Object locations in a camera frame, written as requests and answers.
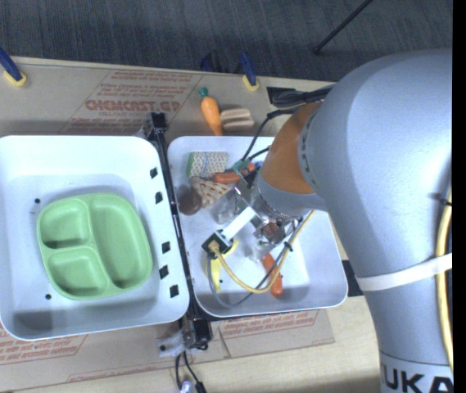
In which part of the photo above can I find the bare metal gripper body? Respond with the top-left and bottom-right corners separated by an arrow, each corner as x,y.
234,184 -> 296,246

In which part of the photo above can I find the long orange sausage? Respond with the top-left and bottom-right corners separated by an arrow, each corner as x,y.
261,252 -> 284,299

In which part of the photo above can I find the yellow banana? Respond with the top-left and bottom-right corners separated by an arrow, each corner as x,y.
204,238 -> 240,291

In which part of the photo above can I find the short orange sausage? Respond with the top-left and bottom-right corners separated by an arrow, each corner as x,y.
214,171 -> 242,185

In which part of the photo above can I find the white plastic tray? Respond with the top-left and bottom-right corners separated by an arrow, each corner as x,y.
166,135 -> 349,319
0,134 -> 191,341

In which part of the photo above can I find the tan pizza slice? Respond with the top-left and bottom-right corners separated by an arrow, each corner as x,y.
190,176 -> 234,209

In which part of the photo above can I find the thin black rod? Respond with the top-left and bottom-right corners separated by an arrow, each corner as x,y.
154,131 -> 197,321

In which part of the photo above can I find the tan bread bun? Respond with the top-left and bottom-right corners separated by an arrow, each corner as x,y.
219,107 -> 256,134

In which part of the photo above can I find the orange carrot with green top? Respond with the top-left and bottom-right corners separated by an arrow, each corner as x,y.
197,87 -> 224,137

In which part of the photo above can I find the green divided plate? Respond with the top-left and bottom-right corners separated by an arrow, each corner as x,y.
36,192 -> 154,301

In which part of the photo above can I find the brown cardboard board red print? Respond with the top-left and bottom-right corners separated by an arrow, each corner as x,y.
0,56 -> 342,384

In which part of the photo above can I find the black block with thin wires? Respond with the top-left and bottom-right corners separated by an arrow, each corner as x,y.
181,316 -> 214,350
149,111 -> 170,139

